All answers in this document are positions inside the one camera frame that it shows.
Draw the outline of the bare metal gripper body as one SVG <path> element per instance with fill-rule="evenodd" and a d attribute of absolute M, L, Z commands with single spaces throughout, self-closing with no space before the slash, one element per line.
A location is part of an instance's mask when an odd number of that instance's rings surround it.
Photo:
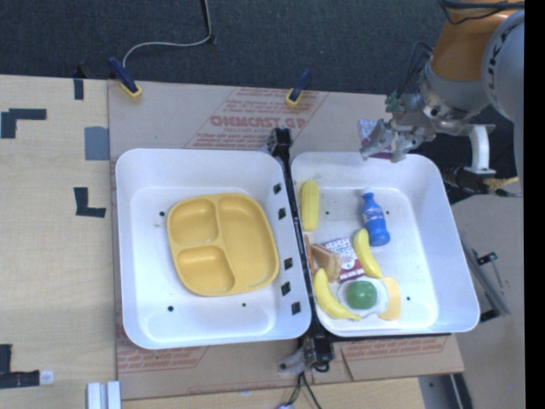
<path fill-rule="evenodd" d="M 411 144 L 432 141 L 438 133 L 460 135 L 473 117 L 436 95 L 390 95 L 389 112 L 389 129 Z"/>

